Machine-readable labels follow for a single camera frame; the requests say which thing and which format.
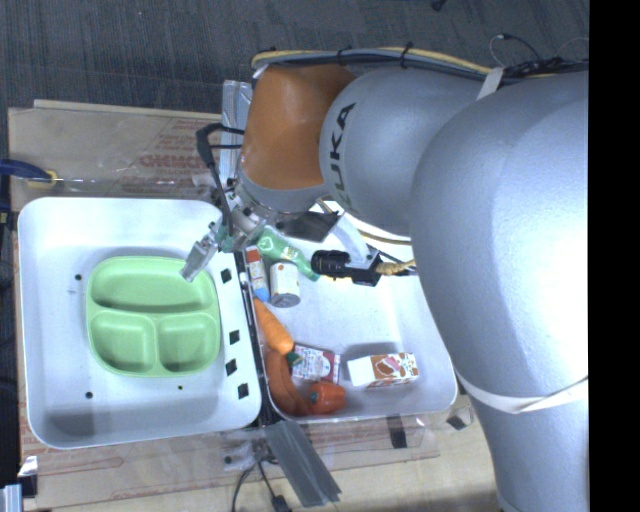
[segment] white strap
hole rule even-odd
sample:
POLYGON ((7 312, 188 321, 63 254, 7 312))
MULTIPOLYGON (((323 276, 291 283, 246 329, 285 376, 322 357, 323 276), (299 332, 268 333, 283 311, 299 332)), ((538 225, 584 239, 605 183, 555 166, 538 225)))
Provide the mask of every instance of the white strap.
POLYGON ((478 93, 476 101, 484 98, 485 96, 489 96, 489 94, 493 94, 498 90, 500 82, 502 81, 502 73, 504 73, 504 68, 493 68, 489 71, 484 79, 484 83, 482 84, 482 88, 478 93))
POLYGON ((583 379, 574 382, 570 386, 547 396, 519 398, 489 393, 488 391, 480 389, 468 382, 458 371, 456 371, 456 374, 467 393, 469 393, 473 398, 485 405, 488 405, 489 407, 492 407, 493 409, 509 414, 520 414, 521 412, 531 412, 540 409, 547 409, 549 407, 556 407, 569 402, 582 400, 589 396, 588 375, 583 379))

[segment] white can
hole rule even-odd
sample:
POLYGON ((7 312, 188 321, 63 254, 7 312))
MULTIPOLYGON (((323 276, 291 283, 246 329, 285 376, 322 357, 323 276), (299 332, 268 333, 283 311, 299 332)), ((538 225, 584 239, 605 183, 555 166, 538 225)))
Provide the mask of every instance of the white can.
POLYGON ((278 308, 290 308, 300 303, 298 267, 290 261, 278 261, 271 265, 271 304, 278 308))

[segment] red vegetable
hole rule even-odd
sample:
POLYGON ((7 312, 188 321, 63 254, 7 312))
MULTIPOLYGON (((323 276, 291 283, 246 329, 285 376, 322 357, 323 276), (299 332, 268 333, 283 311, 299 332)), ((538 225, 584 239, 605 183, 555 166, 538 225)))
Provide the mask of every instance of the red vegetable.
POLYGON ((314 382, 309 387, 311 414, 331 414, 347 406, 345 389, 333 382, 314 382))

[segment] green divided plate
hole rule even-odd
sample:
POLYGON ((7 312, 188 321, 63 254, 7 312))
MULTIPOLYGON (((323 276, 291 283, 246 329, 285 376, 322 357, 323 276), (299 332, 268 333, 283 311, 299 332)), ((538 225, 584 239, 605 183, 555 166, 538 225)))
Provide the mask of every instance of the green divided plate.
POLYGON ((91 349, 106 369, 140 377, 204 370, 220 351, 220 309, 211 276, 192 283, 184 261, 120 256, 89 278, 87 326, 91 349))

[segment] small box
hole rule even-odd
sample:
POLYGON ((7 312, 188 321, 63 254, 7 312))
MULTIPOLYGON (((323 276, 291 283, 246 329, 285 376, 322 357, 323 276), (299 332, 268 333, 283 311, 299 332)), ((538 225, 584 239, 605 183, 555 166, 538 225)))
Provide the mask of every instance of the small box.
POLYGON ((418 378, 418 365, 410 352, 379 354, 347 362, 354 386, 369 388, 408 384, 418 378))
POLYGON ((337 384, 340 380, 340 354, 328 350, 320 350, 304 345, 294 347, 294 352, 302 357, 302 362, 291 369, 294 378, 337 384))

